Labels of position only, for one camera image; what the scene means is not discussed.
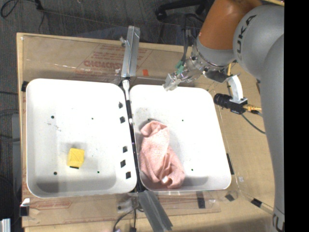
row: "pink towel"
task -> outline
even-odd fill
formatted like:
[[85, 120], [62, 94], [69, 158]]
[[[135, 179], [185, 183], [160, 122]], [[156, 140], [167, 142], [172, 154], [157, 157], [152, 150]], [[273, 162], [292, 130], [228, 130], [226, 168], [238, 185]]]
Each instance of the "pink towel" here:
[[151, 121], [141, 133], [144, 136], [140, 151], [140, 169], [152, 182], [160, 182], [170, 189], [183, 184], [183, 166], [169, 146], [169, 130], [166, 125]]

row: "black square hole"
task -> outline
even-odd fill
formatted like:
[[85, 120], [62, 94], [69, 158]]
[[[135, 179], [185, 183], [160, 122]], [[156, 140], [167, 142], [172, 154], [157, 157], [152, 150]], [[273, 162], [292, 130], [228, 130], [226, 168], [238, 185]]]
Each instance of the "black square hole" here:
[[123, 160], [123, 161], [120, 162], [121, 167], [124, 167], [125, 165], [126, 165], [126, 160]]
[[131, 172], [126, 172], [126, 179], [131, 178]]

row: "black rubber strip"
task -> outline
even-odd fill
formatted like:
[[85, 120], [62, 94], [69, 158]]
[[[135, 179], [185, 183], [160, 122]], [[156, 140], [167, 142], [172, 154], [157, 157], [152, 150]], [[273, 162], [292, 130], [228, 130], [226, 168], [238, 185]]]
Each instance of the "black rubber strip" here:
[[230, 159], [230, 155], [227, 153], [226, 157], [227, 157], [228, 166], [230, 167], [231, 175], [233, 175], [235, 173], [234, 173], [234, 169], [233, 169], [232, 162], [231, 162], [231, 159]]
[[21, 91], [23, 91], [23, 92], [26, 91], [26, 88], [27, 88], [28, 83], [29, 83], [29, 82], [26, 82], [26, 81], [23, 82], [23, 84], [21, 85]]
[[253, 203], [255, 206], [261, 208], [262, 202], [259, 201], [258, 199], [253, 199], [253, 200], [251, 201], [251, 203]]
[[232, 202], [232, 201], [235, 200], [234, 197], [233, 197], [231, 194], [227, 194], [227, 195], [225, 195], [225, 197], [226, 197], [230, 202]]
[[206, 203], [202, 192], [197, 192], [197, 204], [199, 209], [206, 209]]
[[130, 100], [126, 101], [126, 110], [127, 110], [127, 116], [128, 118], [132, 118], [132, 112], [131, 112], [131, 104], [130, 104]]

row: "chair leg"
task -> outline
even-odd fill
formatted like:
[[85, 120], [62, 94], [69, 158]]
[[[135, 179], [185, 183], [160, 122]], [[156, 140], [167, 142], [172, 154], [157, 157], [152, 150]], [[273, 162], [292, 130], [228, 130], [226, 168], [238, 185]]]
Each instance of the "chair leg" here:
[[163, 4], [159, 6], [159, 8], [155, 11], [155, 15], [156, 15], [156, 18], [159, 21], [161, 21], [167, 17], [166, 10], [179, 9], [179, 8], [195, 6], [195, 5], [200, 5], [200, 7], [197, 9], [197, 11], [199, 12], [198, 15], [200, 15], [205, 9], [205, 5], [204, 5], [205, 2], [206, 0], [180, 0], [176, 2]]

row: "gray carpet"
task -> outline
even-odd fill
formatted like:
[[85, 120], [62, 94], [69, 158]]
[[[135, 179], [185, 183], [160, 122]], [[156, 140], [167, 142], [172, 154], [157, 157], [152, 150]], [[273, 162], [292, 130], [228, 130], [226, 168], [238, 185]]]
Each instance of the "gray carpet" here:
[[[0, 0], [2, 6], [8, 0]], [[177, 0], [40, 0], [45, 12], [33, 2], [20, 0], [6, 18], [0, 18], [0, 111], [17, 110], [16, 44], [17, 32], [118, 40], [126, 36], [127, 27], [141, 29], [141, 42], [182, 44], [180, 18], [194, 13], [196, 7], [167, 11], [159, 22], [155, 10], [159, 5]], [[11, 2], [3, 11], [7, 14]], [[201, 23], [191, 18], [188, 25], [193, 35]], [[0, 114], [0, 135], [12, 137], [12, 113]], [[12, 184], [12, 143], [0, 140], [0, 219], [12, 218], [14, 193]]]

